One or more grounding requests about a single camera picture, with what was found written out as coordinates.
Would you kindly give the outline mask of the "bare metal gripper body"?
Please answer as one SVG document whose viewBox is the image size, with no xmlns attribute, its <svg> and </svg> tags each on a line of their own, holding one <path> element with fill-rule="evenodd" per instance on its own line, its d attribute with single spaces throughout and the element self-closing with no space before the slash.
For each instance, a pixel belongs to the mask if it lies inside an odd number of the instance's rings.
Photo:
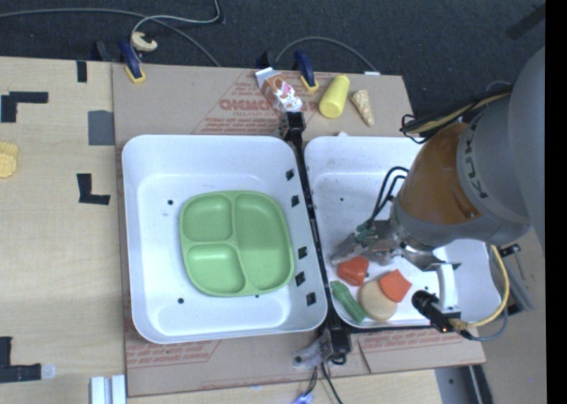
<svg viewBox="0 0 567 404">
<path fill-rule="evenodd" d="M 355 235 L 360 244 L 356 256 L 369 259 L 368 252 L 371 249 L 400 249 L 401 256 L 396 258 L 402 258 L 420 270 L 430 270 L 437 265 L 434 248 L 413 239 L 394 221 L 364 222 Z"/>
</svg>

